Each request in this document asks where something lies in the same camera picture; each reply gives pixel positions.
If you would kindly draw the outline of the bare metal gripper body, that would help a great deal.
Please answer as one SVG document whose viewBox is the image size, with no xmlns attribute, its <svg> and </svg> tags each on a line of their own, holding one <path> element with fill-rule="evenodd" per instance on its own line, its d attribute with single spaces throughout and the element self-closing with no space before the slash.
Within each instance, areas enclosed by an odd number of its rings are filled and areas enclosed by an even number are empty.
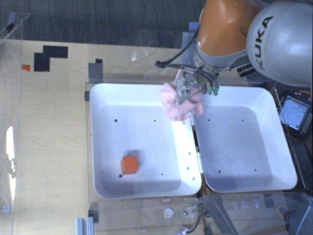
<svg viewBox="0 0 313 235">
<path fill-rule="evenodd" d="M 185 102 L 199 103 L 198 75 L 192 71 L 180 69 L 176 76 L 176 92 L 177 105 L 182 105 Z"/>
</svg>

